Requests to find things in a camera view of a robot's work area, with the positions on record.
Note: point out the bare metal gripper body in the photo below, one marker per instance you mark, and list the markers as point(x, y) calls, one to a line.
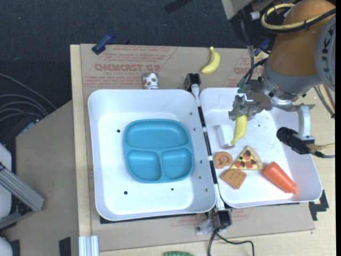
point(262, 100)

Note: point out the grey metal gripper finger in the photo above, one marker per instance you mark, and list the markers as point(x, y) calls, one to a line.
point(235, 108)
point(253, 111)

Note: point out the yellow banana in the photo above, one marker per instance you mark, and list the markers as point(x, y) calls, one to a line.
point(213, 63)
point(239, 129)

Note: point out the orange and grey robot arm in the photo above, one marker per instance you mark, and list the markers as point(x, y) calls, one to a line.
point(293, 49)

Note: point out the plain white can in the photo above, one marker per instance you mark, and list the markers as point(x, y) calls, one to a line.
point(223, 135)

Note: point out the white plastic tray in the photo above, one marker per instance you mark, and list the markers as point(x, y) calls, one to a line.
point(112, 169)
point(269, 143)

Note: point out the thin black and white rod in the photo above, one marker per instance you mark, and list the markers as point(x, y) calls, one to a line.
point(206, 137)

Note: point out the yellow pizza slice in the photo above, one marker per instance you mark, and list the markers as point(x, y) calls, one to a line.
point(247, 160)

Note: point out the brown doughnut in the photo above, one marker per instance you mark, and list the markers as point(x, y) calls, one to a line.
point(222, 160)

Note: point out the orange squeeze bottle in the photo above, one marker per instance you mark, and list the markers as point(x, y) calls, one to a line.
point(278, 176)

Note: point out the orange waffle biscuit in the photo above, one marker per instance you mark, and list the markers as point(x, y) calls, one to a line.
point(234, 178)

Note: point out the brown cardboard board red print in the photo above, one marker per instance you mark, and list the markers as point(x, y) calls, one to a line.
point(170, 60)

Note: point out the blue divided plate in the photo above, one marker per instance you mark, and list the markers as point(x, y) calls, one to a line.
point(157, 148)

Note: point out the black cylinder on white bracket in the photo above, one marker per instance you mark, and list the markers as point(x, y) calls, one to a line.
point(291, 140)

